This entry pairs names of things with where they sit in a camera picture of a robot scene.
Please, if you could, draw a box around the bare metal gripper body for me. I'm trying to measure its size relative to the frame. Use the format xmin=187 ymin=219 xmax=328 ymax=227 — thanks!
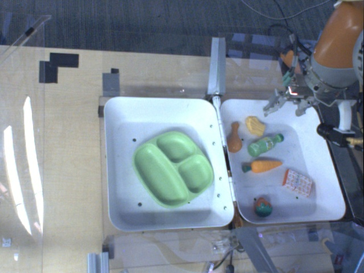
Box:
xmin=284 ymin=73 xmax=353 ymax=107

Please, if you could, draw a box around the yellow ridged toy food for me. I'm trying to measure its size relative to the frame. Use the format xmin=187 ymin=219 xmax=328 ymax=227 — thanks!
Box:
xmin=245 ymin=115 xmax=267 ymax=138

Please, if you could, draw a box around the green plastic bottle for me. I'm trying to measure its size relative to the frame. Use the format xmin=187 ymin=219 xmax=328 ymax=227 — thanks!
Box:
xmin=246 ymin=133 xmax=285 ymax=158

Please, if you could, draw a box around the white plastic tray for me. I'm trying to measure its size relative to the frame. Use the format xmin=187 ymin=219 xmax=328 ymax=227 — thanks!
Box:
xmin=220 ymin=98 xmax=347 ymax=225
xmin=103 ymin=96 xmax=235 ymax=233

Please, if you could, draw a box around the brown toy chicken drumstick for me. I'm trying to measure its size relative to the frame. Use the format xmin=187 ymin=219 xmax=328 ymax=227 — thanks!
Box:
xmin=226 ymin=121 xmax=243 ymax=154

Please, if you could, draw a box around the orange toy carrot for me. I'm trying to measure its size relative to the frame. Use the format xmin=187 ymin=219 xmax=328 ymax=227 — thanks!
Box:
xmin=241 ymin=159 xmax=283 ymax=174

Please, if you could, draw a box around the orange and white carton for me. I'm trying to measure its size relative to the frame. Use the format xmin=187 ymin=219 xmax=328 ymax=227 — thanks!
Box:
xmin=282 ymin=168 xmax=314 ymax=198

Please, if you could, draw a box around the red and green toy strawberry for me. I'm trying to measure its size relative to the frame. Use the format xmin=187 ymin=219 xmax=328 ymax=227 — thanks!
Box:
xmin=253 ymin=196 xmax=274 ymax=218

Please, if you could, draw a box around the green divided plate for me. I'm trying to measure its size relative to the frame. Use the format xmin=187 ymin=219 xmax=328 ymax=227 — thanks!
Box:
xmin=132 ymin=130 xmax=215 ymax=209

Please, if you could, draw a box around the black cylinder on white bracket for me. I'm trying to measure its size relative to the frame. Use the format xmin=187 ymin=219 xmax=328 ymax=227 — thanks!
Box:
xmin=316 ymin=100 xmax=357 ymax=148

